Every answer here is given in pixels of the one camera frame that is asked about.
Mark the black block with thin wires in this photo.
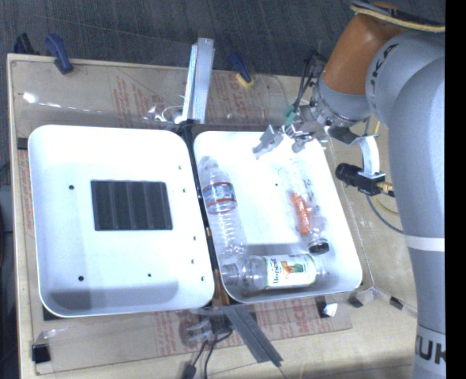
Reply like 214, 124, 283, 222
206, 314, 235, 336

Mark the clear bottle orange label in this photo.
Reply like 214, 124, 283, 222
279, 163, 332, 256

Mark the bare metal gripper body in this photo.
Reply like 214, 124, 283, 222
285, 104, 333, 142

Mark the clear bottle green white label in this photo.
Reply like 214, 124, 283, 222
220, 252, 329, 292

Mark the brown cardboard board red print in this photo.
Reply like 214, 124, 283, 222
10, 60, 418, 375

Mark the white plastic tray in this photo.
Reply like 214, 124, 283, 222
192, 129, 364, 305
27, 123, 216, 319

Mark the black ribbed rectangular panel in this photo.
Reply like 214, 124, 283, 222
89, 178, 175, 232

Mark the black cylinder on white bracket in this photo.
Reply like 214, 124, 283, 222
334, 133, 389, 197

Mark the clear bottle blue red label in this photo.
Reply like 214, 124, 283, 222
197, 155, 248, 258

